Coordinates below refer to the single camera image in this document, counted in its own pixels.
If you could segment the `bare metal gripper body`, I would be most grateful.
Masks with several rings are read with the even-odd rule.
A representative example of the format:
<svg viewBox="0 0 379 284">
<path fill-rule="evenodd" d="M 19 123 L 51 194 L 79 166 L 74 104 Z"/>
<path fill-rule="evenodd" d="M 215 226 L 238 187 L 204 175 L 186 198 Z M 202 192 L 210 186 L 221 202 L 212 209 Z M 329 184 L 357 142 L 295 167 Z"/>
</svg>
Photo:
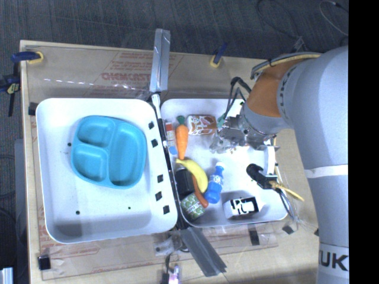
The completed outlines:
<svg viewBox="0 0 379 284">
<path fill-rule="evenodd" d="M 238 115 L 226 117 L 223 125 L 217 131 L 217 136 L 224 140 L 225 148 L 230 143 L 238 143 L 239 146 L 249 146 L 254 150 L 262 150 L 264 146 L 273 145 L 275 133 L 263 133 L 253 128 L 250 123 Z"/>
</svg>

